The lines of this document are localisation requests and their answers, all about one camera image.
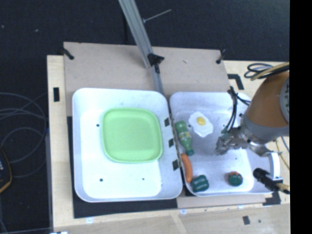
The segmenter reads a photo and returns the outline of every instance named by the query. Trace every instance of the wooden table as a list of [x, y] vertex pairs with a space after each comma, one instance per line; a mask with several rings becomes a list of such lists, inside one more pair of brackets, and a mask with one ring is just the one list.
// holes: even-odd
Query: wooden table
[[[65, 43], [74, 54], [76, 62], [85, 65], [89, 63], [89, 58], [101, 58], [111, 65], [117, 63], [118, 66], [127, 65], [131, 68], [138, 68], [135, 74], [141, 74], [142, 78], [148, 77], [147, 70], [141, 68], [139, 52], [136, 46], [108, 45], [108, 44], [80, 44]], [[90, 51], [85, 53], [84, 48], [100, 49], [100, 52]], [[203, 75], [209, 75], [202, 71], [203, 63], [218, 58], [218, 51], [176, 49], [176, 48], [154, 48], [156, 54], [166, 54], [169, 58], [160, 65], [164, 90], [170, 94], [176, 91], [226, 91], [232, 85], [238, 92], [239, 88], [235, 80], [228, 80], [227, 74], [237, 74], [241, 77], [245, 90], [240, 91], [251, 98], [261, 81], [249, 81], [244, 79], [243, 74], [250, 61], [223, 61], [217, 72], [210, 70], [209, 76], [203, 79]], [[213, 198], [185, 197], [177, 198], [178, 209], [163, 211], [146, 211], [127, 214], [110, 214], [103, 216], [74, 218], [73, 196], [71, 186], [71, 171], [69, 160], [69, 145], [67, 132], [68, 98], [77, 88], [77, 80], [81, 76], [68, 81], [68, 70], [65, 68], [67, 56], [48, 56], [48, 93], [49, 93], [49, 125], [50, 125], [50, 148], [51, 148], [51, 172], [52, 172], [52, 206], [53, 225], [55, 231], [68, 231], [79, 233], [288, 233], [290, 232], [290, 196], [279, 193], [281, 204], [263, 206], [263, 202], [271, 195], [237, 195], [220, 196]], [[176, 67], [176, 60], [180, 60], [180, 66]], [[170, 84], [172, 69], [175, 68], [177, 76], [173, 84]], [[182, 76], [181, 71], [188, 72], [187, 76]], [[142, 80], [137, 79], [137, 83], [130, 82], [129, 86], [119, 84], [120, 80], [110, 81], [109, 88], [136, 89], [141, 86]], [[92, 80], [93, 85], [98, 87], [96, 80]], [[150, 84], [144, 84], [143, 89], [150, 89]], [[58, 90], [59, 99], [55, 100], [55, 91]], [[290, 184], [289, 177], [289, 153], [286, 151], [282, 141], [269, 143], [268, 148], [283, 151], [281, 157], [281, 176], [284, 182]]]

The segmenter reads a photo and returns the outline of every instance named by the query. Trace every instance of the black clip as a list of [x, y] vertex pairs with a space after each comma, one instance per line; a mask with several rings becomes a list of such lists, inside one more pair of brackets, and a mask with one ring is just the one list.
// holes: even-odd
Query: black clip
[[155, 55], [153, 53], [148, 54], [147, 56], [148, 61], [150, 62], [150, 65], [153, 67], [155, 67], [155, 72], [157, 74], [160, 74], [160, 70], [159, 70], [159, 64], [165, 59], [165, 57], [161, 57], [158, 55]]

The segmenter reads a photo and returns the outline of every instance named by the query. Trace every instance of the dark floor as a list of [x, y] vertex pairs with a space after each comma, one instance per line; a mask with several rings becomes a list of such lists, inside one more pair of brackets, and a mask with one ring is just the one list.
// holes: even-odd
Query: dark floor
[[[290, 0], [136, 3], [145, 19], [171, 9], [146, 22], [153, 46], [225, 49], [228, 60], [289, 61]], [[46, 56], [58, 54], [64, 41], [124, 44], [118, 1], [0, 0], [0, 142], [10, 161], [22, 159], [12, 163], [15, 177], [0, 195], [0, 220], [8, 231], [49, 226], [42, 142], [47, 128], [34, 104], [9, 117], [2, 109], [28, 102], [16, 94], [30, 100], [42, 96], [36, 102], [48, 117]]]

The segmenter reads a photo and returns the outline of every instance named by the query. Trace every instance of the toy sink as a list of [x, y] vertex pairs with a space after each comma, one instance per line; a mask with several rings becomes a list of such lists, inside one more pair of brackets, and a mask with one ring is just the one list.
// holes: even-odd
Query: toy sink
[[[256, 181], [253, 170], [279, 169], [272, 157], [260, 157], [248, 149], [215, 154], [217, 139], [232, 113], [228, 93], [178, 92], [170, 97], [168, 105], [167, 99], [155, 91], [81, 88], [74, 93], [72, 104], [75, 190], [84, 201], [178, 197], [185, 181], [180, 159], [185, 150], [176, 141], [172, 126], [180, 120], [188, 123], [192, 136], [195, 154], [189, 158], [193, 175], [205, 175], [210, 185], [205, 191], [194, 192], [185, 182], [192, 194], [271, 193]], [[246, 109], [246, 105], [238, 103], [237, 115]], [[210, 134], [203, 137], [195, 132], [195, 125], [189, 123], [195, 112], [209, 119], [213, 126]], [[237, 117], [234, 127], [239, 124]], [[226, 174], [232, 171], [243, 176], [240, 186], [226, 182]]]

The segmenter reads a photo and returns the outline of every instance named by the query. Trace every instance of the toy fried egg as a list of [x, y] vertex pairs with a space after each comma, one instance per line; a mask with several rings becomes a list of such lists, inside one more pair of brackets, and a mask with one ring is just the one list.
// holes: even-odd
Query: toy fried egg
[[214, 130], [214, 126], [201, 112], [195, 112], [191, 114], [189, 123], [193, 127], [194, 132], [201, 137], [206, 137]]

